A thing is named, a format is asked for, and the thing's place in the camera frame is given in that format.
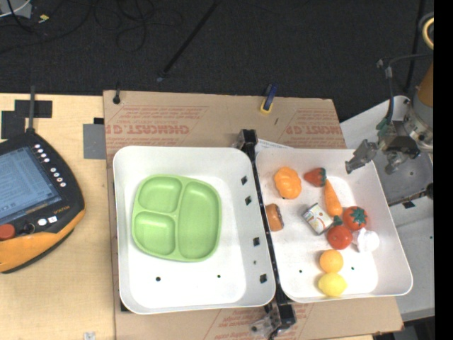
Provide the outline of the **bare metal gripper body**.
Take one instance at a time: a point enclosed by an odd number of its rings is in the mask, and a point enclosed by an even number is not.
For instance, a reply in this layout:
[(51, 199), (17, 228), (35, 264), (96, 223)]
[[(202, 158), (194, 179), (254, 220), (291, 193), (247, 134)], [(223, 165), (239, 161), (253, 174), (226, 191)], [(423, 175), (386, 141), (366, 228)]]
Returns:
[(415, 113), (407, 113), (400, 120), (383, 118), (376, 130), (378, 147), (384, 152), (400, 152), (415, 159), (433, 150), (433, 128)]

